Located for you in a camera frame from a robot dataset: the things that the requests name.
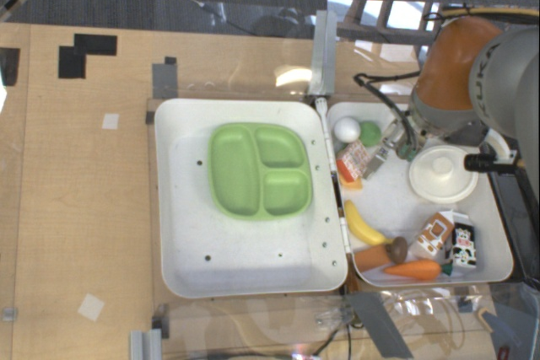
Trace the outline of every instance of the green ball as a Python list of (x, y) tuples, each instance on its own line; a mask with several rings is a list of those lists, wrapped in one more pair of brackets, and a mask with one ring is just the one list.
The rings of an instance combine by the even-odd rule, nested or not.
[(381, 129), (373, 121), (363, 121), (360, 123), (360, 141), (367, 148), (379, 144), (381, 136)]

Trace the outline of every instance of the banana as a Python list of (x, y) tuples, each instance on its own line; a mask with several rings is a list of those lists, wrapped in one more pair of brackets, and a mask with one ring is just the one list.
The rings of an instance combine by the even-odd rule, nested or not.
[(360, 216), (356, 206), (350, 200), (345, 202), (345, 218), (347, 219), (349, 231), (364, 243), (376, 246), (377, 244), (392, 242), (376, 229), (370, 227)]

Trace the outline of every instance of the toy carrot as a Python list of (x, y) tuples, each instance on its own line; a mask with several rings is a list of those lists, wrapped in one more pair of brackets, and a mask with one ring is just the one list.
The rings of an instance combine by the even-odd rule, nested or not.
[(389, 275), (414, 277), (423, 281), (430, 281), (440, 275), (440, 265), (433, 260), (418, 260), (390, 266), (383, 270)]

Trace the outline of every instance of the white tray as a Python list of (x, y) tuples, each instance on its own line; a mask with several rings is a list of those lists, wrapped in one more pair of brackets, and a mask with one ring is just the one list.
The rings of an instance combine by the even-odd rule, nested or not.
[[(345, 116), (358, 121), (374, 121), (382, 131), (394, 120), (393, 114), (383, 105), (375, 103), (339, 103), (328, 111), (330, 130)], [(432, 140), (426, 147), (442, 144)], [(465, 148), (477, 153), (476, 148)], [(440, 275), (434, 282), (394, 277), (381, 268), (366, 271), (361, 276), (377, 287), (404, 287), (477, 282), (504, 281), (512, 272), (513, 258), (508, 239), (500, 220), (494, 195), (487, 175), (480, 175), (474, 192), (466, 199), (453, 204), (434, 204), (418, 196), (408, 179), (410, 163), (401, 160), (394, 152), (387, 162), (369, 180), (363, 180), (362, 191), (342, 188), (343, 201), (351, 200), (364, 220), (386, 237), (404, 237), (410, 244), (427, 219), (440, 210), (455, 210), (467, 214), (475, 228), (477, 270), (467, 275)], [(349, 235), (353, 250), (368, 247)]]
[[(218, 126), (272, 123), (305, 145), (313, 199), (298, 216), (242, 221), (213, 204), (208, 139)], [(186, 298), (329, 291), (347, 276), (321, 122), (307, 105), (172, 99), (155, 116), (162, 273)]]

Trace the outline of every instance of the white paper square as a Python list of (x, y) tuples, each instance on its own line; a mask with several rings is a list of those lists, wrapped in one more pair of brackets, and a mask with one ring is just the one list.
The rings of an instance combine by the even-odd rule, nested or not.
[(118, 129), (118, 119), (120, 119), (119, 114), (105, 114), (103, 117), (102, 129)]
[(100, 317), (101, 310), (105, 306), (105, 302), (99, 300), (97, 297), (92, 294), (86, 294), (86, 297), (83, 300), (78, 312), (84, 317), (92, 321), (97, 321)]

